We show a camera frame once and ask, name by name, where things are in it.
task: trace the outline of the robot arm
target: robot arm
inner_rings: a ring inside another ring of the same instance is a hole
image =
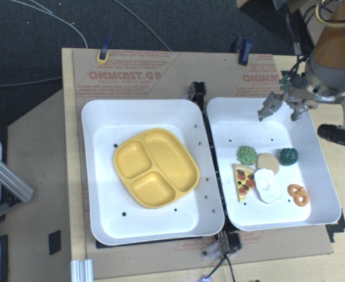
[[[345,145],[345,0],[329,20],[324,20],[320,8],[326,0],[321,0],[316,8],[317,19],[325,24],[314,51],[298,58],[280,81],[284,94],[270,93],[258,111],[259,120],[276,112],[283,102],[293,109],[291,120],[298,120],[302,113],[315,109],[319,103],[341,104],[344,114],[342,126],[322,125],[318,129],[320,137]],[[301,75],[297,74],[299,64],[306,66]]]

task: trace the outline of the toy food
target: toy food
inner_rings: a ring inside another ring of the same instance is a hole
[[[257,160],[257,153],[253,147],[241,146],[237,151],[237,159],[243,165],[253,165]]]
[[[254,168],[242,165],[242,164],[233,164],[233,171],[235,174],[235,183],[237,190],[237,199],[241,203],[248,192],[254,187]]]
[[[306,192],[306,189],[304,189],[304,187],[297,184],[291,184],[287,188],[287,191],[289,192],[289,195],[294,198],[294,202],[298,206],[304,207],[308,204],[308,193]]]
[[[277,174],[279,171],[279,162],[276,157],[271,155],[270,153],[261,153],[257,158],[257,168],[262,169],[270,169]]]
[[[254,181],[260,197],[265,203],[273,203],[282,197],[280,186],[272,170],[265,168],[257,170],[254,173]]]
[[[295,148],[284,148],[279,154],[279,161],[282,165],[292,165],[297,162],[299,155]]]

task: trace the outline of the toy pizza slice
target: toy pizza slice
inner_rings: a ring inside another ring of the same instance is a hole
[[[256,169],[242,164],[233,164],[232,167],[235,174],[237,199],[241,203],[255,186],[253,174]]]

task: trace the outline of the toy broccoli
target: toy broccoli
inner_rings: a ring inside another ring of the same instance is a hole
[[[237,151],[237,159],[243,165],[253,165],[257,160],[257,153],[253,147],[241,146]]]
[[[280,151],[279,161],[282,165],[292,165],[297,162],[299,155],[295,148],[284,148]]]

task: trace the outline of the yellow divided plate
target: yellow divided plate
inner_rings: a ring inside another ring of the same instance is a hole
[[[188,194],[200,178],[184,145],[161,128],[146,130],[122,143],[114,164],[131,195],[148,208],[163,207]]]

